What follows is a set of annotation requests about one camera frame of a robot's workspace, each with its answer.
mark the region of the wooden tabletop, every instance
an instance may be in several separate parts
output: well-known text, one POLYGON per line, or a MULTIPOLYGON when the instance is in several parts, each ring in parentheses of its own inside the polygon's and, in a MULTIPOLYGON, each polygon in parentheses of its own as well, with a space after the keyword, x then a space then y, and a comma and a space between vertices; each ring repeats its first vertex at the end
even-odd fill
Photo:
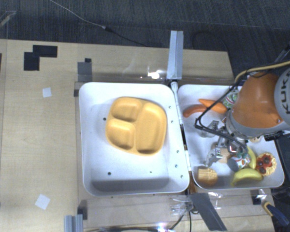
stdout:
MULTIPOLYGON (((77 63, 92 59, 94 81, 119 75, 137 80, 150 71, 166 71, 168 49, 0 40, 0 53, 0 232, 63 231, 64 217, 76 215, 80 202, 73 96, 77 63), (58 56, 40 58, 39 71, 24 71, 24 52, 32 52, 34 44, 57 46, 58 56), (45 88, 51 89, 50 97, 43 96, 45 88), (41 194, 49 198, 45 209, 35 205, 41 194)), ((184 50, 183 76, 186 81, 233 81, 225 52, 184 50)), ((116 222, 114 207, 104 205, 111 203, 108 199, 92 200, 105 213, 113 212, 110 224, 116 222)), ((223 221, 230 231, 274 230, 261 206, 239 203, 229 208, 223 221)), ((187 219, 177 231, 187 231, 187 219)), ((194 228, 207 231, 199 215, 193 220, 194 228)))

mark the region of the orange divided plate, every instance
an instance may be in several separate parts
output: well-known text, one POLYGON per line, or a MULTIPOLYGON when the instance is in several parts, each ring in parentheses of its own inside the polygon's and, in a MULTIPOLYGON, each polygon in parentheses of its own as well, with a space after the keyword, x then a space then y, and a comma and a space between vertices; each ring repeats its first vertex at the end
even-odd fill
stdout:
POLYGON ((163 146, 165 111, 157 104, 132 97, 116 99, 106 121, 106 138, 115 148, 137 155, 153 155, 163 146))

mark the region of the white paper square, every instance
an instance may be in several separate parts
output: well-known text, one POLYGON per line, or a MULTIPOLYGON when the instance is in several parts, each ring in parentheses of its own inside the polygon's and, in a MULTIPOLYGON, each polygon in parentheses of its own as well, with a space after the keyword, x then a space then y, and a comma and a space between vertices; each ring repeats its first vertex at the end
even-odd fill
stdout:
POLYGON ((50 198, 47 198, 45 195, 40 194, 37 201, 35 202, 35 205, 43 210, 46 210, 49 202, 50 202, 50 198))
POLYGON ((50 87, 43 88, 43 97, 46 98, 51 96, 52 96, 51 88, 50 87))

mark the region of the carrot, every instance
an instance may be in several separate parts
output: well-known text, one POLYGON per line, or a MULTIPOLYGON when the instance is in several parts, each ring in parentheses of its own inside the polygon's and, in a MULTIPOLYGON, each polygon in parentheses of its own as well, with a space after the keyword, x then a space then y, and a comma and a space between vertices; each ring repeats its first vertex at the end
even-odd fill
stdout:
POLYGON ((185 118, 188 118, 193 113, 202 113, 206 110, 206 106, 202 104, 193 105, 188 107, 184 112, 183 115, 185 118))
MULTIPOLYGON (((209 107, 215 101, 214 100, 199 99, 199 102, 201 102, 204 106, 209 107)), ((225 112, 227 112, 228 109, 221 102, 218 102, 215 106, 212 107, 212 110, 217 112, 217 113, 224 114, 225 112)))

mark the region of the dark floor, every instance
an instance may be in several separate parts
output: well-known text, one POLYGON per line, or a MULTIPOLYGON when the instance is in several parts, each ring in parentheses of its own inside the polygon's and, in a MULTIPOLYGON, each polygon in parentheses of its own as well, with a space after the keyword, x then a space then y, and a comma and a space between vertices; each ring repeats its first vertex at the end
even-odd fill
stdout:
MULTIPOLYGON (((290 0, 53 1, 83 20, 49 0, 0 0, 0 16, 17 12, 0 38, 139 45, 92 22, 147 46, 168 47, 170 30, 183 30, 186 49, 228 50, 234 74, 273 62, 290 40, 290 0)), ((285 198, 277 206, 290 215, 285 198)))

